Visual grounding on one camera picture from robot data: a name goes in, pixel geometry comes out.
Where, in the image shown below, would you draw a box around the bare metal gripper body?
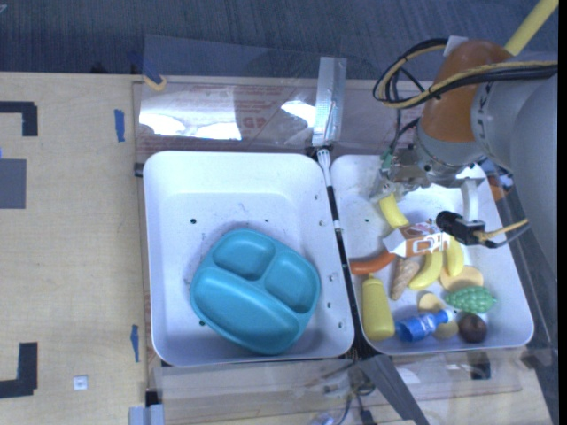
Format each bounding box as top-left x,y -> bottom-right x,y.
380,144 -> 449,193

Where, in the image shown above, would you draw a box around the yellow banana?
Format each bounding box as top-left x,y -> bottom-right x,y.
444,235 -> 466,278
378,192 -> 411,229
408,248 -> 445,291

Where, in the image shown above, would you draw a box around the white plastic tray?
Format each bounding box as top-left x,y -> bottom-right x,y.
330,153 -> 535,357
142,150 -> 356,367

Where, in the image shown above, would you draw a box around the thin black and white rod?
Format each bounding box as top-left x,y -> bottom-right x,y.
315,147 -> 362,358

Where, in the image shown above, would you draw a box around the orange and white carton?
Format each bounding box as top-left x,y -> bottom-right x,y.
382,221 -> 453,259

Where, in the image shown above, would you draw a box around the orange sausage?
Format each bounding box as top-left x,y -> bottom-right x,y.
349,251 -> 397,276

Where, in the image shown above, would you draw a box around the beige bread loaf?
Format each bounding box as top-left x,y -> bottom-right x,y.
389,258 -> 421,301

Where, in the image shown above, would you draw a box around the yellow-orange flat slice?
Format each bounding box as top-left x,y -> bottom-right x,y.
439,265 -> 485,293

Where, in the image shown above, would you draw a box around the small yellow round piece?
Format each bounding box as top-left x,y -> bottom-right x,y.
417,291 -> 446,314
432,320 -> 461,341

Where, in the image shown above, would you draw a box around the yellow squeeze bottle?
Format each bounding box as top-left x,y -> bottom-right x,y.
361,274 -> 396,343

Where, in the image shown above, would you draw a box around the green grapes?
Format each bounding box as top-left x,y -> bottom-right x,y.
444,285 -> 498,315

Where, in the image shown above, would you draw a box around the blue plastic bottle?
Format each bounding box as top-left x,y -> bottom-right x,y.
394,309 -> 457,344

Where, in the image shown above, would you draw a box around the brown round fruit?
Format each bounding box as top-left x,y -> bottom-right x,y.
457,312 -> 489,344

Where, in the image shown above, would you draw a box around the blue divided plate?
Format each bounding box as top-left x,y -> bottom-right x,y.
189,228 -> 322,356

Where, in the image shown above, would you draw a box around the black cylinder on white bracket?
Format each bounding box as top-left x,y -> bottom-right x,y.
436,178 -> 487,247

